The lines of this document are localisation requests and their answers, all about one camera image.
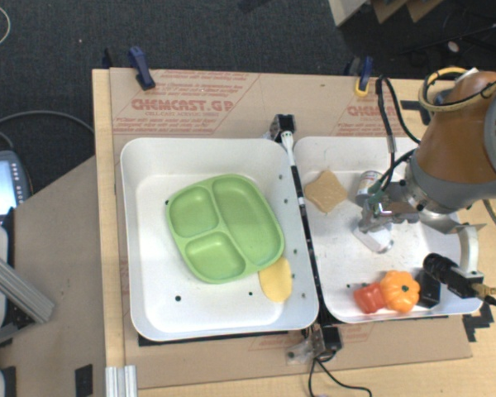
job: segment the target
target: blue clamp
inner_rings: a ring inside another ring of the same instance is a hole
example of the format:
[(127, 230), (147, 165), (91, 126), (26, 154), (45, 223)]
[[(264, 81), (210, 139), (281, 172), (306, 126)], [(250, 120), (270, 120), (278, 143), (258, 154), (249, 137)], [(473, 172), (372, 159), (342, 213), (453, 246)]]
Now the blue clamp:
[(138, 70), (136, 79), (138, 80), (138, 83), (140, 83), (141, 88), (144, 90), (154, 88), (156, 83), (150, 76), (149, 67), (147, 66), (143, 50), (137, 45), (131, 47), (128, 52), (128, 58), (131, 62), (131, 66)]
[(360, 77), (356, 80), (355, 94), (360, 97), (365, 97), (369, 91), (371, 71), (373, 70), (373, 59), (369, 56), (365, 57)]

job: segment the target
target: black floor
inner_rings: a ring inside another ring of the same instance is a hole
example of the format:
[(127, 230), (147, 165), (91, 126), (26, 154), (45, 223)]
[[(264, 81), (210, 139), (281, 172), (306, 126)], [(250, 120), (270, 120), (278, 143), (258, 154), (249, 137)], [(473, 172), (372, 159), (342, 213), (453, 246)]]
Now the black floor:
[[(374, 75), (421, 79), (447, 65), (496, 70), (496, 28), (401, 55), (496, 22), (496, 0), (445, 0), (421, 21), (405, 8), (380, 25), (364, 5), (336, 27), (327, 0), (0, 0), (11, 18), (0, 45), (0, 119), (51, 110), (92, 125), (91, 71), (110, 50), (116, 66), (138, 45), (151, 68), (344, 74), (358, 56)], [(0, 36), (5, 17), (0, 13)], [(34, 191), (94, 153), (87, 128), (47, 115), (0, 124)], [(0, 150), (7, 149), (0, 137)]]

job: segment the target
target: orange pumpkin toy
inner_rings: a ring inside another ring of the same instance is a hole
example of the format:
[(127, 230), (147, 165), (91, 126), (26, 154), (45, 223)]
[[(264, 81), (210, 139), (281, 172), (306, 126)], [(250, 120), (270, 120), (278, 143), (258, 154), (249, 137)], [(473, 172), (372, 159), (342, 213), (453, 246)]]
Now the orange pumpkin toy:
[(421, 286), (409, 272), (390, 270), (380, 281), (380, 289), (388, 309), (407, 313), (419, 301)]

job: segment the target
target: phone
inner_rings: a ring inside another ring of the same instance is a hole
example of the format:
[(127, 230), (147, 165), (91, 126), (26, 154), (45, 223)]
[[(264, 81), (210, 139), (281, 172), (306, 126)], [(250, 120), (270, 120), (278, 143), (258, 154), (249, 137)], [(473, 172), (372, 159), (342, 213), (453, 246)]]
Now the phone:
[(14, 151), (0, 151), (0, 222), (31, 196), (29, 178)]

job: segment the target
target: black clip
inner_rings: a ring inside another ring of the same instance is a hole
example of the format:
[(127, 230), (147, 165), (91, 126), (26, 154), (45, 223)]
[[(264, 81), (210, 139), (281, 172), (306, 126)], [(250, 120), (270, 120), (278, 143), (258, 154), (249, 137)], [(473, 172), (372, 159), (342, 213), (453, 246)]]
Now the black clip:
[(156, 83), (150, 76), (149, 67), (147, 66), (143, 50), (137, 45), (131, 47), (128, 52), (128, 58), (131, 62), (131, 66), (138, 70), (136, 79), (138, 80), (138, 83), (140, 83), (141, 88), (143, 90), (154, 88)]

